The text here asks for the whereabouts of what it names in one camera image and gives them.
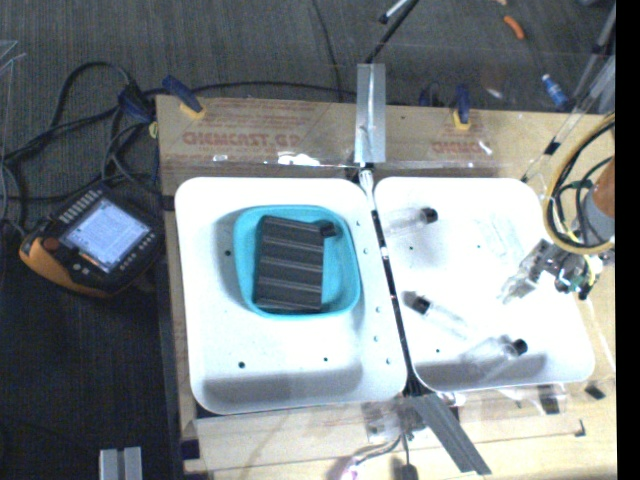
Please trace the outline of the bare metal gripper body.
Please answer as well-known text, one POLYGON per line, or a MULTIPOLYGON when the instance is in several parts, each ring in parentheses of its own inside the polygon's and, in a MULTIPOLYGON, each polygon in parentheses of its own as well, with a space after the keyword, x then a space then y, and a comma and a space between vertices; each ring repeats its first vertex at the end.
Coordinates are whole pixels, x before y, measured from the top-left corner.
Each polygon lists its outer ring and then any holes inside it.
POLYGON ((551 275, 557 291, 590 290, 591 270, 583 256, 568 252, 544 239, 536 244, 531 254, 541 257, 541 276, 543 273, 551 275))

